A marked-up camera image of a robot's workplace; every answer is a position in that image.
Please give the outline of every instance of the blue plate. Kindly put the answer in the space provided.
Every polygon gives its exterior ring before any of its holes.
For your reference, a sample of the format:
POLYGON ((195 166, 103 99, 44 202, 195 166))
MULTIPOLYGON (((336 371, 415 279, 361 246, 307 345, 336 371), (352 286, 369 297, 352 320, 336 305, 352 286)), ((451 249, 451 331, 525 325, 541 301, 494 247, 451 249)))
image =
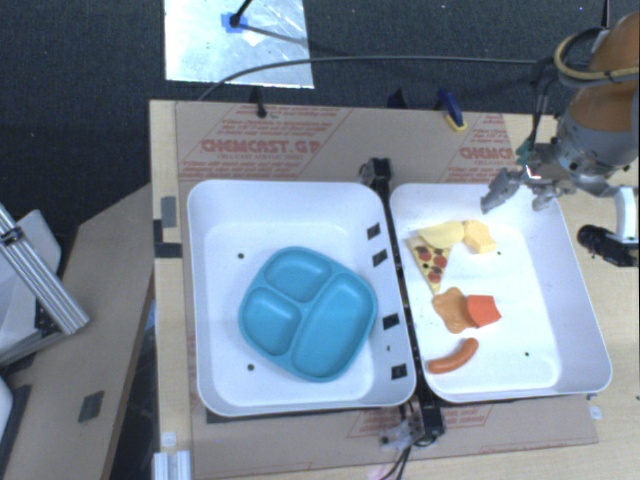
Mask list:
POLYGON ((371 287, 351 270, 303 247, 288 247, 260 269, 240 307, 245 340, 307 380, 342 375, 377 313, 371 287))

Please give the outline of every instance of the toy sausage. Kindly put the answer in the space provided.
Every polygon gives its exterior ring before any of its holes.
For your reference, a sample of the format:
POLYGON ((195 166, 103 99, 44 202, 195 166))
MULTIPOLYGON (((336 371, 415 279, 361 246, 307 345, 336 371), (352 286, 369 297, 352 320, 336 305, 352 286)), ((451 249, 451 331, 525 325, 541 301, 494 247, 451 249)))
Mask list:
POLYGON ((469 361, 476 353, 476 350, 478 350, 478 340, 475 338, 467 338, 462 343, 460 349, 452 355, 429 361, 427 369, 431 373, 451 372, 469 361))

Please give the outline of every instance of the white tray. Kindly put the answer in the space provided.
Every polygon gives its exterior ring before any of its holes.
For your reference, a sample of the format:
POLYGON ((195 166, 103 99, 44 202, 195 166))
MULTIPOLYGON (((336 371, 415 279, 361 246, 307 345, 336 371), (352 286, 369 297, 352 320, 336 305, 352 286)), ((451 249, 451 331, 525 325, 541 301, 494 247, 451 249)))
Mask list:
POLYGON ((198 389, 210 410, 242 416, 380 407, 411 396, 411 347, 384 209, 373 191, 355 183, 209 180, 193 188, 187 208, 198 389), (375 227, 379 232, 369 238, 375 227), (289 246, 332 258, 376 293, 378 315, 367 342, 331 382, 303 380, 276 366, 239 330, 245 291, 266 260, 289 246), (381 251, 387 259, 374 267, 381 251), (393 314, 397 325, 384 330, 383 319, 393 314), (393 379, 402 365, 405 374, 393 379))
POLYGON ((398 187, 391 197, 411 311, 427 383, 451 402, 593 393, 611 379, 611 363, 559 205, 534 212, 521 189, 483 215, 482 185, 398 187), (404 241, 419 228, 449 220, 487 224, 498 252, 474 254, 456 244, 440 293, 493 295, 502 318, 450 333, 431 304, 433 295, 404 241), (425 361, 447 356, 466 337, 479 348, 462 368, 434 375, 425 361))

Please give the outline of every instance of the toy pizza slice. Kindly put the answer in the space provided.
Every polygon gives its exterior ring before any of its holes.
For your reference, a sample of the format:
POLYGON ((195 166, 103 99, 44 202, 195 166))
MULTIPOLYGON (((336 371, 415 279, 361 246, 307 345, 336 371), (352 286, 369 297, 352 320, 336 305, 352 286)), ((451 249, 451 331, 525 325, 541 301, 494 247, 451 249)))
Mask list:
POLYGON ((432 247, 419 236, 408 238, 407 245, 422 276, 429 284, 433 294, 436 295, 440 291, 440 283, 449 261, 450 249, 432 247))

